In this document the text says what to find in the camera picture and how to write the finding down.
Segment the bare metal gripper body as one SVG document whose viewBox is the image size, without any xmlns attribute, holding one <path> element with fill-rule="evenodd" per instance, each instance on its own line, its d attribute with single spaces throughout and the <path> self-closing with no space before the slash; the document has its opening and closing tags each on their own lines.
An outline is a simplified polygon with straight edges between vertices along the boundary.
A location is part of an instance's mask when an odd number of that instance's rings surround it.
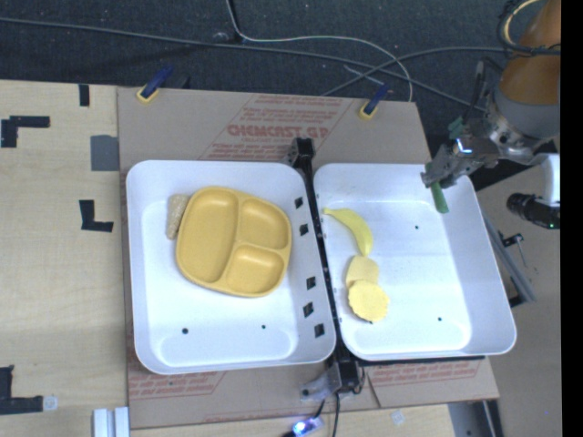
<svg viewBox="0 0 583 437">
<path fill-rule="evenodd" d="M 502 159 L 534 166 L 547 158 L 540 148 L 555 136 L 555 107 L 493 103 L 482 117 L 460 117 L 448 129 L 450 169 L 491 168 Z"/>
</svg>

